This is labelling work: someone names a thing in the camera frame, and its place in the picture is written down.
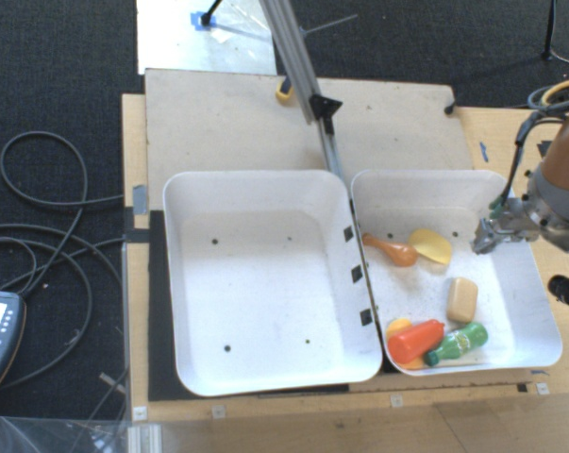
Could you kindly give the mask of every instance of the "black carpet floor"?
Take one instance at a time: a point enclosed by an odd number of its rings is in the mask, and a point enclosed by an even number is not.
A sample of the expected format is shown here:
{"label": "black carpet floor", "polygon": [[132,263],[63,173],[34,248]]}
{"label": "black carpet floor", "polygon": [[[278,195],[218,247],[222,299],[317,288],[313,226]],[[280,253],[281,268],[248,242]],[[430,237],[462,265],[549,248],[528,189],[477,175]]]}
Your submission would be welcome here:
{"label": "black carpet floor", "polygon": [[[353,23],[317,32],[307,46],[319,76],[443,83],[464,106],[525,103],[533,90],[569,77],[569,65],[542,61],[550,0],[293,0],[312,28],[357,13]],[[0,154],[14,136],[50,131],[72,142],[88,168],[89,198],[122,192],[120,97],[142,92],[136,65],[135,0],[0,0]],[[560,0],[554,48],[569,58],[569,0]],[[16,143],[7,172],[22,190],[50,201],[77,201],[82,175],[73,154],[47,138]],[[76,208],[37,207],[8,190],[0,175],[0,225],[66,230]],[[76,235],[98,243],[123,235],[120,200],[86,207]],[[0,235],[56,244],[40,232]],[[69,244],[68,250],[77,247]],[[120,246],[105,249],[120,270]],[[40,252],[43,263],[48,255]],[[123,371],[119,285],[95,257],[79,260],[93,291],[92,320],[66,359],[26,383],[0,390],[0,415],[86,418]],[[29,267],[20,246],[0,244],[0,286]],[[6,383],[62,353],[83,325],[81,279],[60,265],[28,301],[21,350]],[[117,394],[99,412],[121,408]]]}

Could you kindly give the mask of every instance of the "empty white tray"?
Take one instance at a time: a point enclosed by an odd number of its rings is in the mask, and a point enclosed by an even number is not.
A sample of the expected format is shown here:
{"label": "empty white tray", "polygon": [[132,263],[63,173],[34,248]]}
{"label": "empty white tray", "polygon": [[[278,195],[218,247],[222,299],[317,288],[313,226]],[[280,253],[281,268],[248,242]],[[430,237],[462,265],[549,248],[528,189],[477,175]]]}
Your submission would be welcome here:
{"label": "empty white tray", "polygon": [[441,265],[419,258],[399,268],[364,247],[377,313],[383,330],[396,318],[414,324],[437,319],[446,332],[462,324],[446,320],[447,293],[454,277],[478,286],[475,320],[489,341],[457,361],[409,375],[434,375],[497,368],[547,366],[561,356],[561,336],[527,243],[503,243],[476,255],[470,242],[479,218],[502,191],[505,179],[488,171],[367,171],[352,185],[361,233],[405,242],[416,228],[430,228],[452,243],[452,260]]}
{"label": "empty white tray", "polygon": [[382,350],[337,177],[189,172],[167,182],[163,200],[176,369],[188,389],[239,394],[377,373]]}

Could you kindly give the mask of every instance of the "yellow cable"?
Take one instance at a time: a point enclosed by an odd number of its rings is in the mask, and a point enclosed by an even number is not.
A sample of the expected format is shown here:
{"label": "yellow cable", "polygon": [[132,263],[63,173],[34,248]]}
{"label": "yellow cable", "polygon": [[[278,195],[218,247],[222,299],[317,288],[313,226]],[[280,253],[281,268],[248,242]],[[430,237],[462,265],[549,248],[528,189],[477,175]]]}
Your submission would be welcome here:
{"label": "yellow cable", "polygon": [[540,99],[540,102],[544,106],[550,106],[550,102],[548,101],[550,96],[553,94],[556,94],[559,91],[562,91],[563,89],[567,89],[567,88],[569,88],[569,80],[565,80],[565,81],[560,82],[559,84],[557,84],[555,86],[552,86],[548,91],[546,91],[544,93],[544,95],[542,96],[542,99]]}

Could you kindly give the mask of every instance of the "red ketchup bottle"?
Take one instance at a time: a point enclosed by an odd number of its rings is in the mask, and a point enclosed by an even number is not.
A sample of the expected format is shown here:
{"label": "red ketchup bottle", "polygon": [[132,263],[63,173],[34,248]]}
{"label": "red ketchup bottle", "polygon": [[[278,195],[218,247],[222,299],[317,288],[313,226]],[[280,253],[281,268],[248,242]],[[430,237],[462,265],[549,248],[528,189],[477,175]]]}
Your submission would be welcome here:
{"label": "red ketchup bottle", "polygon": [[442,341],[443,327],[441,322],[431,319],[395,334],[387,342],[391,358],[407,364],[422,356]]}

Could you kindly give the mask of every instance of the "green bottle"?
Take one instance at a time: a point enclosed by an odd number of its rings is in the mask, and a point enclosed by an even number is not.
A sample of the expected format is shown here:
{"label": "green bottle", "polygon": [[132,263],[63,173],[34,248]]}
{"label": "green bottle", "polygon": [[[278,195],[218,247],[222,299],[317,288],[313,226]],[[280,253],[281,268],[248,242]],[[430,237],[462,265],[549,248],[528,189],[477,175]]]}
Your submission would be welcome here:
{"label": "green bottle", "polygon": [[424,360],[434,366],[442,359],[458,359],[470,350],[488,342],[488,331],[478,322],[471,322],[465,327],[445,334],[437,349],[428,351]]}

